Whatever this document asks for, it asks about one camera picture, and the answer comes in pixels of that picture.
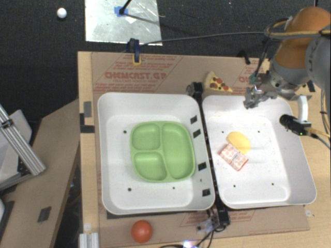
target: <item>red ball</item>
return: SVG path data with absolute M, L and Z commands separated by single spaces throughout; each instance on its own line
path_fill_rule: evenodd
M 137 243 L 145 243 L 152 237 L 153 229 L 147 221 L 137 221 L 131 228 L 131 236 Z

